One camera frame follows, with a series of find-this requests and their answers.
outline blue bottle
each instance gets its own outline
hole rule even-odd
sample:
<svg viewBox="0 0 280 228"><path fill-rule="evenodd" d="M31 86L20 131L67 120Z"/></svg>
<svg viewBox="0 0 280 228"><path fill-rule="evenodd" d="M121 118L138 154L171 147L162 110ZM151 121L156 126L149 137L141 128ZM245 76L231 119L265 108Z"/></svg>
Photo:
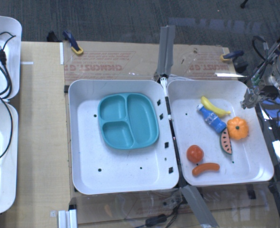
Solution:
<svg viewBox="0 0 280 228"><path fill-rule="evenodd" d="M221 121L214 112L207 110L202 104L197 106L197 110L203 114L204 120L212 126L217 133L221 133L226 128L226 124Z"/></svg>

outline toy banana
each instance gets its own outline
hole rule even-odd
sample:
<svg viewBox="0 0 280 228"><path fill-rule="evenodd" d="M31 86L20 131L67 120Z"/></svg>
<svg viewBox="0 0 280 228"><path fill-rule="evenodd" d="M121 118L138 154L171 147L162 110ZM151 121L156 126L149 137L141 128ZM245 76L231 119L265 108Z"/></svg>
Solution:
<svg viewBox="0 0 280 228"><path fill-rule="evenodd" d="M224 109L218 108L216 106L214 106L209 100L208 98L206 98L205 96L201 97L201 104L207 109L210 110L212 112L214 112L217 116L219 117L223 117L224 115L229 115L231 114L230 111L226 111Z"/></svg>

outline white tray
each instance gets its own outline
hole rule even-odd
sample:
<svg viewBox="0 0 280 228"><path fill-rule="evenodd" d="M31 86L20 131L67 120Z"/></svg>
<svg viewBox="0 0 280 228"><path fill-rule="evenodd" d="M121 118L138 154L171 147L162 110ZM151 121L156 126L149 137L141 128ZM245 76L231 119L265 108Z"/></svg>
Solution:
<svg viewBox="0 0 280 228"><path fill-rule="evenodd" d="M21 24L9 17L0 16L0 33L7 31L14 38L9 40L4 48L7 58L7 69L12 80L12 91L7 99L14 97L19 91L20 54L21 54ZM9 34L0 36L0 47L4 46ZM0 72L0 91L6 86L4 75ZM7 104L13 117L13 134L8 151L0 159L0 213L8 210L16 198L17 185L17 155L18 155L18 113ZM0 102L0 155L8 145L10 136L10 117L5 105Z"/></svg>
<svg viewBox="0 0 280 228"><path fill-rule="evenodd" d="M246 85L239 81L184 81L168 85L183 176L195 186L223 185L267 181L274 168L261 132L255 109L241 108ZM97 114L99 101L110 94L136 92L148 96L159 120L159 139L148 148L122 151L108 147L101 136ZM215 105L230 110L227 122L234 116L246 119L250 135L231 140L233 154L220 147L220 135L207 125L196 107L205 95ZM84 194L169 189L179 178L172 142L165 95L160 84L149 80L79 80L69 88L73 181ZM187 160L186 151L192 144L204 150L204 162L220 164L219 172L192 175L195 164Z"/></svg>
<svg viewBox="0 0 280 228"><path fill-rule="evenodd" d="M20 81L20 55L21 55L21 24L9 17L0 16L0 33L7 31L15 37L8 41L4 51L7 58L7 69L12 80L12 92L8 98L14 97L19 91ZM9 34L0 36L0 46L3 47L6 40L10 38ZM0 72L0 92L6 87L6 80Z"/></svg>
<svg viewBox="0 0 280 228"><path fill-rule="evenodd" d="M247 86L239 81L172 81L168 85L168 96L174 119L174 129L186 181L194 186L224 185L257 181L268 181L274 175L274 167L265 143L259 119L254 108L242 109ZM249 136L242 140L231 139L232 155L220 147L220 135L204 122L196 110L201 96L206 96L213 104L232 113L221 118L239 116L249 125ZM219 172L192 175L196 164L187 160L186 152L196 144L204 151L204 162L216 162Z"/></svg>
<svg viewBox="0 0 280 228"><path fill-rule="evenodd" d="M18 155L18 113L8 105L13 118L11 144L0 159L0 213L11 207L16 197ZM0 155L7 147L10 135L10 118L3 103L0 103Z"/></svg>
<svg viewBox="0 0 280 228"><path fill-rule="evenodd" d="M142 93L152 102L159 138L149 147L117 150L103 140L99 102L115 93ZM73 183L83 194L173 188L179 173L162 87L149 80L78 80L69 87Z"/></svg>

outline plastic food toy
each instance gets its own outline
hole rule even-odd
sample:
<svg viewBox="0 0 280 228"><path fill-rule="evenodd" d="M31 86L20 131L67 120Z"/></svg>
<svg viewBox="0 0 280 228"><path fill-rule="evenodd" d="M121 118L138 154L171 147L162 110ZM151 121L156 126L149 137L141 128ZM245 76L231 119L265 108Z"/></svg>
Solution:
<svg viewBox="0 0 280 228"><path fill-rule="evenodd" d="M236 140L245 138L249 133L247 122L238 116L227 121L227 129L230 137Z"/></svg>
<svg viewBox="0 0 280 228"><path fill-rule="evenodd" d="M203 159L204 152L198 145L191 145L187 149L187 159L192 163L198 163Z"/></svg>
<svg viewBox="0 0 280 228"><path fill-rule="evenodd" d="M221 133L220 146L224 152L226 152L227 154L232 154L232 145L227 128L225 128Z"/></svg>
<svg viewBox="0 0 280 228"><path fill-rule="evenodd" d="M214 128L217 133L221 133L226 128L226 124L213 111L207 110L203 104L197 106L197 111L202 113L205 122Z"/></svg>
<svg viewBox="0 0 280 228"><path fill-rule="evenodd" d="M206 98L205 96L201 97L201 104L207 109L210 110L212 112L214 112L218 117L223 117L225 115L229 115L231 114L230 111L226 111L224 109L221 109L219 107L216 107L215 105L213 105L208 98Z"/></svg>
<svg viewBox="0 0 280 228"><path fill-rule="evenodd" d="M203 163L198 166L196 166L192 170L192 174L194 176L198 176L199 174L205 172L205 171L218 171L220 169L220 165L217 163Z"/></svg>

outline bottle label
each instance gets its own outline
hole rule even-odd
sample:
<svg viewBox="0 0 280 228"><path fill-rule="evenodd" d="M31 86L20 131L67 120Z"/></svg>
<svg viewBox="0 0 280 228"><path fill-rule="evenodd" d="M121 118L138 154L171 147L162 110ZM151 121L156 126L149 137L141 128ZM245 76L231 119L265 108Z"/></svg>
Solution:
<svg viewBox="0 0 280 228"><path fill-rule="evenodd" d="M215 121L218 118L218 116L215 113L211 113L206 119L205 121L211 125L213 121Z"/></svg>

